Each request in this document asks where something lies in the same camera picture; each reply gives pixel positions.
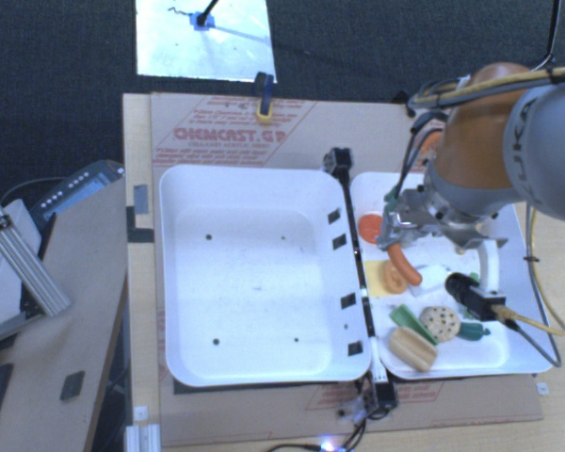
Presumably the thin black and white rod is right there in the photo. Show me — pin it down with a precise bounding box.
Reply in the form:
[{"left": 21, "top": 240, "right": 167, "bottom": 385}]
[{"left": 337, "top": 167, "right": 390, "bottom": 386}]

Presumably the orange sausage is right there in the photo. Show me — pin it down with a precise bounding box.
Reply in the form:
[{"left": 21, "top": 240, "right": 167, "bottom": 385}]
[{"left": 387, "top": 243, "right": 424, "bottom": 286}]

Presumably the tan hot dog bun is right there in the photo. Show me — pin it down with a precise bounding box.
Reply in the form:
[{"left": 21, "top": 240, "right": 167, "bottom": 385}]
[{"left": 387, "top": 326, "right": 439, "bottom": 373}]

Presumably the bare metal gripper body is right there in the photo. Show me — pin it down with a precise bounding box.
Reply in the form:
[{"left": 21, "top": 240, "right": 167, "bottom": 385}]
[{"left": 394, "top": 187, "right": 509, "bottom": 254}]

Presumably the red tomato slice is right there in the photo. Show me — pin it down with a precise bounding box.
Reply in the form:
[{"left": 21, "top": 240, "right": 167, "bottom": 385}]
[{"left": 357, "top": 213, "right": 385, "bottom": 246}]

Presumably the beige dotted biscuit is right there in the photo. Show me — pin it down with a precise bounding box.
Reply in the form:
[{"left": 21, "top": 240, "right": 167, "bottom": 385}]
[{"left": 419, "top": 305, "right": 461, "bottom": 344}]

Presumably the white plastic tray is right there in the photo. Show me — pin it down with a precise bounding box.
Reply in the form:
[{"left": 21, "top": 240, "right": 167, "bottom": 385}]
[
  {"left": 349, "top": 171, "right": 556, "bottom": 381},
  {"left": 158, "top": 164, "right": 375, "bottom": 388}
]

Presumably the orange round slice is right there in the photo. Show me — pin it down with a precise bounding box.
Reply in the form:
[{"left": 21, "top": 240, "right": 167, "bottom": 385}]
[{"left": 381, "top": 261, "right": 408, "bottom": 296}]

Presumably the white block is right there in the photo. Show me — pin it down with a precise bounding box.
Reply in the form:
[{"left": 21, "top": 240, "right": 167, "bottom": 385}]
[{"left": 407, "top": 262, "right": 449, "bottom": 299}]

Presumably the yellow cheese slice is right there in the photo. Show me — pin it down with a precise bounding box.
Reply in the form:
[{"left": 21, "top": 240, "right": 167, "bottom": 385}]
[{"left": 363, "top": 259, "right": 402, "bottom": 299}]

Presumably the black block with thin wires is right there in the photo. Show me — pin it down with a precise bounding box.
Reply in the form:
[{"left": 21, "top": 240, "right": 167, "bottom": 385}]
[
  {"left": 322, "top": 146, "right": 353, "bottom": 176},
  {"left": 356, "top": 378, "right": 400, "bottom": 419}
]

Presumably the brown cardboard board red print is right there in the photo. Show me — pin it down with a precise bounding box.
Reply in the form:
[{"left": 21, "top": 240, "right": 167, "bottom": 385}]
[{"left": 148, "top": 91, "right": 545, "bottom": 447}]

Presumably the green pea pod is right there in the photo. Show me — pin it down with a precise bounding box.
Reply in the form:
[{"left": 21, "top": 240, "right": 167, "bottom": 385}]
[{"left": 388, "top": 304, "right": 440, "bottom": 347}]

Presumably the dark green pepper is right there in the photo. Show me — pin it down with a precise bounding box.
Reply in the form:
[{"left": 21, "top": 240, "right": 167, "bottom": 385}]
[{"left": 455, "top": 321, "right": 492, "bottom": 344}]

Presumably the black cylinder on white bracket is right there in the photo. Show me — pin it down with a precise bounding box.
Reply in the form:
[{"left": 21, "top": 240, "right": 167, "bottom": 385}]
[{"left": 444, "top": 238, "right": 508, "bottom": 322}]

